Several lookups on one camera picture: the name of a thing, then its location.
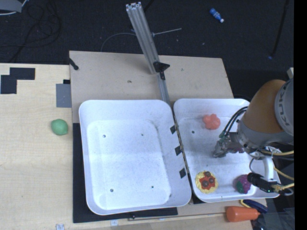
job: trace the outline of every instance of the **blue object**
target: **blue object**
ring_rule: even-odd
[[[216,11],[214,8],[210,9],[210,14],[213,15],[213,17],[220,21],[220,23],[224,22],[224,19],[221,18],[221,15],[218,11]]]
[[[268,212],[268,208],[266,206],[264,206],[261,203],[258,203],[254,200],[250,200],[250,199],[243,199],[243,203],[247,204],[248,206],[255,208],[258,212],[260,212],[261,214],[265,214]]]

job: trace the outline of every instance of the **yellow cable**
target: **yellow cable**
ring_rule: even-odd
[[[283,172],[281,172],[280,170],[278,170],[277,168],[274,167],[274,170],[277,171],[278,174],[281,174],[282,176],[284,176],[285,178],[288,178],[289,180],[294,181],[294,177],[291,177]]]
[[[291,184],[288,184],[288,185],[285,185],[285,186],[282,186],[282,185],[272,185],[272,187],[275,189],[274,191],[275,192],[279,192],[279,191],[282,191],[284,189],[287,189],[289,187],[293,187],[294,186],[294,183],[291,183]]]
[[[285,155],[294,154],[294,150],[293,151],[287,151],[287,152],[280,152],[280,153],[266,151],[266,150],[262,150],[261,152],[266,153],[266,154],[270,154],[270,155],[273,155],[273,156],[285,156]]]
[[[245,204],[245,203],[243,202],[243,199],[240,200],[240,204],[243,205],[243,206],[245,206],[245,207],[247,207],[247,208],[251,208],[250,206],[248,206],[247,204]]]
[[[293,187],[293,186],[294,186],[294,183],[288,184],[286,186],[282,186],[282,190],[289,188],[289,187]]]

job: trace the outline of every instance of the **blue handle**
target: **blue handle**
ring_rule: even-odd
[[[252,208],[255,208],[257,211],[259,211],[262,214],[268,212],[268,208],[266,206],[262,205],[261,203],[254,201],[254,200],[243,199],[243,203],[247,204],[248,206],[250,206]]]

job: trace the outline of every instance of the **black clip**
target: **black clip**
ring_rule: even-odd
[[[162,63],[159,61],[156,61],[153,63],[154,69],[156,72],[160,73],[160,78],[162,80],[165,80],[165,75],[164,75],[164,71],[170,67],[170,65],[166,64],[166,63]]]

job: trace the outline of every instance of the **metal rod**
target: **metal rod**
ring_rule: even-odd
[[[150,33],[147,20],[140,2],[126,5],[126,10],[130,18],[135,34],[141,45],[143,54],[147,60],[149,70],[152,74],[156,74],[160,87],[162,100],[170,104],[168,91],[165,80],[160,78],[160,73],[157,73],[154,68],[155,62],[160,62],[157,50],[154,45],[154,39]]]
[[[145,6],[144,8],[144,13],[146,13],[146,11],[148,10],[148,8],[151,6],[151,4],[154,2],[155,0],[150,0],[149,3]]]
[[[160,33],[153,33],[153,37],[159,34],[163,34],[163,33],[170,33],[170,32],[174,32],[174,31],[178,31],[181,30],[182,28],[178,28],[178,29],[174,29],[174,30],[169,30],[169,31],[165,31],[165,32],[160,32]]]

